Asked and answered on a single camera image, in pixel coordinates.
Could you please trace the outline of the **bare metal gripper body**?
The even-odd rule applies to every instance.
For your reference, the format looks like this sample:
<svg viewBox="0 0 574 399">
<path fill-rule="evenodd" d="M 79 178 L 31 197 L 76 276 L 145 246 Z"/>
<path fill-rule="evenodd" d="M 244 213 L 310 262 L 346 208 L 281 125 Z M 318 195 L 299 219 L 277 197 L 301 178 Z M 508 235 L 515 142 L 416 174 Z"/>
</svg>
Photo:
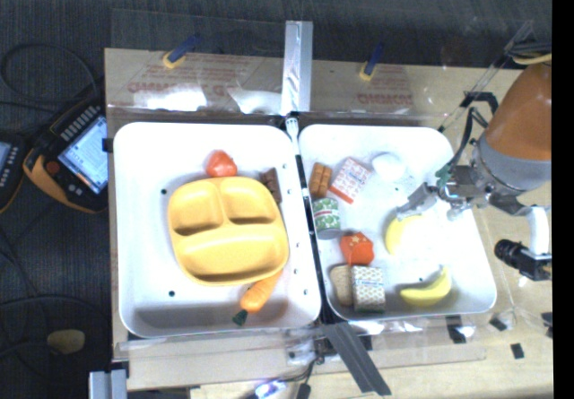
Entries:
<svg viewBox="0 0 574 399">
<path fill-rule="evenodd" d="M 477 168 L 446 164 L 437 171 L 439 197 L 455 210 L 483 208 L 489 203 L 495 184 Z"/>
</svg>

